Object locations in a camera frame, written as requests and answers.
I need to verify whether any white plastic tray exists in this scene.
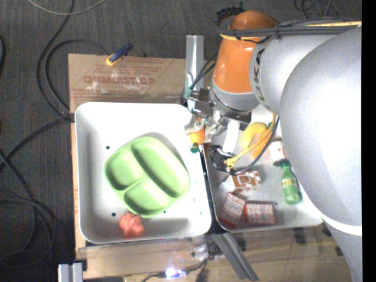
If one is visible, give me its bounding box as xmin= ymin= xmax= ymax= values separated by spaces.
xmin=202 ymin=104 xmax=324 ymax=233
xmin=74 ymin=102 xmax=213 ymax=245

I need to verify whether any brown and white carton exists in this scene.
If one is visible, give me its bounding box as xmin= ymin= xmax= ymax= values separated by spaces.
xmin=230 ymin=170 xmax=263 ymax=192

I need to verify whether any white can with red print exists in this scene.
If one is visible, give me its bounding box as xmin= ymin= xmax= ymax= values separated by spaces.
xmin=268 ymin=140 xmax=288 ymax=167

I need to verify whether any black cylinder on white bracket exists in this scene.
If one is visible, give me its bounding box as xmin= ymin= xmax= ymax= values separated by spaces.
xmin=207 ymin=119 xmax=244 ymax=173

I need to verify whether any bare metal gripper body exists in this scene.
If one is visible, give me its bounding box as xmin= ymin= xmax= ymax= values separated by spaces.
xmin=187 ymin=88 xmax=253 ymax=126

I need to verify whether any green divided plate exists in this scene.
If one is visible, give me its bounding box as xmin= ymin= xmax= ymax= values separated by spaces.
xmin=104 ymin=136 xmax=192 ymax=219

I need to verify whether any brown cardboard board red print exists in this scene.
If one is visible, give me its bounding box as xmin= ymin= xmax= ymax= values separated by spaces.
xmin=68 ymin=53 xmax=352 ymax=280

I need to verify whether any yellow banana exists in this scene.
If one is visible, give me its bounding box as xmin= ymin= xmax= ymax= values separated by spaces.
xmin=240 ymin=122 xmax=274 ymax=159

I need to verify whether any green bottle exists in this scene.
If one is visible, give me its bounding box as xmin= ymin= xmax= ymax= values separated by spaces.
xmin=278 ymin=161 xmax=303 ymax=206

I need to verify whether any orange carton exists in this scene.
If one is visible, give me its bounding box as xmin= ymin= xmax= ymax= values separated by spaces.
xmin=243 ymin=203 xmax=276 ymax=226

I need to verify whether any white and red carton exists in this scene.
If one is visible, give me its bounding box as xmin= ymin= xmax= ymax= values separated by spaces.
xmin=219 ymin=192 xmax=246 ymax=229

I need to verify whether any orange carrot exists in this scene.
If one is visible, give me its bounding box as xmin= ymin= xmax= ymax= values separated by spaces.
xmin=189 ymin=127 xmax=206 ymax=154

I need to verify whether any orange pink lumpy toy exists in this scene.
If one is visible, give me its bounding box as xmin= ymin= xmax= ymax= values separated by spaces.
xmin=118 ymin=212 xmax=146 ymax=239

